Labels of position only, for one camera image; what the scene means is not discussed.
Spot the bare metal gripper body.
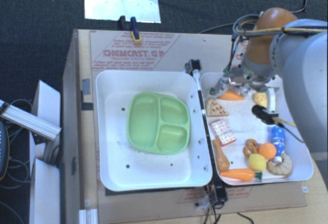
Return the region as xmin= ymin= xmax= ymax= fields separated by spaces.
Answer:
xmin=224 ymin=66 xmax=274 ymax=92

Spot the orange carrot without leaves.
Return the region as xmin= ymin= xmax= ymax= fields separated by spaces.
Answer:
xmin=217 ymin=89 xmax=246 ymax=101

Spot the yellow corn piece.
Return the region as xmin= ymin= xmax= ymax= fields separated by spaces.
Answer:
xmin=253 ymin=91 xmax=269 ymax=107

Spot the pizza slice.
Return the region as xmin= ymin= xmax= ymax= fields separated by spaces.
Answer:
xmin=206 ymin=97 xmax=230 ymax=118

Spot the thin black and white rod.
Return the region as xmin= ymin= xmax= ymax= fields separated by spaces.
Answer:
xmin=192 ymin=70 xmax=224 ymax=193

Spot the white plastic tray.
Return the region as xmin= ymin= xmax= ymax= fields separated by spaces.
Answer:
xmin=199 ymin=71 xmax=315 ymax=187
xmin=95 ymin=69 xmax=214 ymax=192

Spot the red and white carton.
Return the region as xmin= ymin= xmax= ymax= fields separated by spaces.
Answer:
xmin=210 ymin=118 xmax=237 ymax=148

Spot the blue and white bottle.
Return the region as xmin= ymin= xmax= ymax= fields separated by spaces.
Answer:
xmin=270 ymin=126 xmax=286 ymax=164

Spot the brown pretzel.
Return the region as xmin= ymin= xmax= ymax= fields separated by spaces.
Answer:
xmin=242 ymin=138 xmax=260 ymax=158

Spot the orange fruit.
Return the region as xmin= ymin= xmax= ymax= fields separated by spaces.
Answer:
xmin=258 ymin=142 xmax=278 ymax=160

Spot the brown chicken drumstick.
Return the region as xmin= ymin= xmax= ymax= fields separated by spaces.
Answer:
xmin=212 ymin=139 xmax=231 ymax=173

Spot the yellow lemon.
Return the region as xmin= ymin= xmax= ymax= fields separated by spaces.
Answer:
xmin=248 ymin=153 xmax=268 ymax=173

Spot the green divided plate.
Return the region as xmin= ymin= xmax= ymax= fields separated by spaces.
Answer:
xmin=126 ymin=91 xmax=191 ymax=156

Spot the orange carrot with green leaves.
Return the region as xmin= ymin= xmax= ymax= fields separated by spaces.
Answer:
xmin=219 ymin=168 xmax=263 ymax=182

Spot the brown cardboard board red print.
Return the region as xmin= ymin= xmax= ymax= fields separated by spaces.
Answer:
xmin=89 ymin=30 xmax=308 ymax=215

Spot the beige croissant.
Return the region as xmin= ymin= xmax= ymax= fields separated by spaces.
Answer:
xmin=266 ymin=152 xmax=294 ymax=177

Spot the black cylinder on white bracket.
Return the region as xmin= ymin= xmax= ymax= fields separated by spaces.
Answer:
xmin=251 ymin=87 xmax=280 ymax=125

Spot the black block with thin wires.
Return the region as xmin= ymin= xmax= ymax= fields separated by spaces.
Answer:
xmin=214 ymin=179 xmax=229 ymax=205
xmin=184 ymin=58 xmax=202 ymax=74

